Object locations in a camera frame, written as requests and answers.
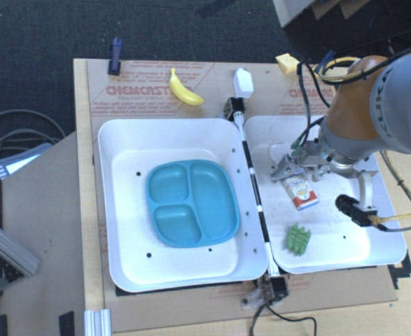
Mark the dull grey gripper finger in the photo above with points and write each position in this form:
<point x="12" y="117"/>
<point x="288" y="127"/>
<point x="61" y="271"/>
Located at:
<point x="285" y="161"/>
<point x="279" y="174"/>

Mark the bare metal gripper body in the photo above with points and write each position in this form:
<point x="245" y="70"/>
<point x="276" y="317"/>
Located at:
<point x="313" y="157"/>

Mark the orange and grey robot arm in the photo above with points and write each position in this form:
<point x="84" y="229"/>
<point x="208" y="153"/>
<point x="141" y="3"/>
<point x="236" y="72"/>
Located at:
<point x="366" y="110"/>

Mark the thin black and white rod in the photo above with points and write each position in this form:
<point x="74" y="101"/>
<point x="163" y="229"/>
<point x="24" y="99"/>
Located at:
<point x="254" y="184"/>

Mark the red and white carton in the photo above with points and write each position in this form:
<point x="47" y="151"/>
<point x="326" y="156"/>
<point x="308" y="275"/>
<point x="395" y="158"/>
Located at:
<point x="301" y="194"/>

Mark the green pea pods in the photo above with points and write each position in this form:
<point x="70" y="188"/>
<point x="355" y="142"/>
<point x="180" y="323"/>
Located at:
<point x="299" y="239"/>

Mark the blue divided plate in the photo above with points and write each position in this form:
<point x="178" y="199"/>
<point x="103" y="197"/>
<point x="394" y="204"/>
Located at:
<point x="212" y="201"/>

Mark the white plastic tray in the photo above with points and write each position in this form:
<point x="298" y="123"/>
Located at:
<point x="331" y="243"/>
<point x="177" y="268"/>

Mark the yellow cheese wedge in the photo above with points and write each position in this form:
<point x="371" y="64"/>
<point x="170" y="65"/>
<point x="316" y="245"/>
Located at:
<point x="286" y="63"/>

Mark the yellow banana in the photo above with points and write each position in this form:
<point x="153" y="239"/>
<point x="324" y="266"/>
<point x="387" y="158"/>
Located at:
<point x="182" y="91"/>

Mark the brown cardboard board red print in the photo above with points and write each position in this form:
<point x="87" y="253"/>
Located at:
<point x="149" y="93"/>

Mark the black cylinder on white bracket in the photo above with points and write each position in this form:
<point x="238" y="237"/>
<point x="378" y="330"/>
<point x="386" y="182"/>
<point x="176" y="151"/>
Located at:
<point x="353" y="206"/>

